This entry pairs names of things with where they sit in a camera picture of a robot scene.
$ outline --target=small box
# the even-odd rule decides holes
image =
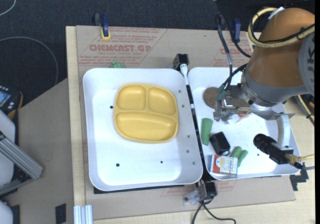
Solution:
[[[238,158],[212,155],[210,171],[218,174],[237,175]]]

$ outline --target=yellow bowl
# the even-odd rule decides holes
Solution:
[[[176,136],[178,107],[169,90],[149,84],[126,84],[118,90],[115,101],[113,121],[122,137],[163,143]]]

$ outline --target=brown round object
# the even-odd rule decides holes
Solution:
[[[215,108],[216,106],[216,98],[218,96],[217,88],[216,87],[208,87],[203,94],[203,100],[205,104],[210,108]]]

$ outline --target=wooden edge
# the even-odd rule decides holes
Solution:
[[[73,199],[75,206],[86,205],[85,172],[81,130],[81,109],[78,75],[78,53],[76,27],[67,26],[66,55],[69,86],[71,154],[73,176]]]

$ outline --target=blue clamp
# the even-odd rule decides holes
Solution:
[[[238,18],[233,19],[231,30],[233,32],[233,38],[236,42],[240,42],[240,30],[241,30],[241,23]]]
[[[101,26],[101,37],[104,40],[108,40],[111,38],[108,19],[106,17],[107,16],[104,13],[94,13],[92,17],[92,25]]]

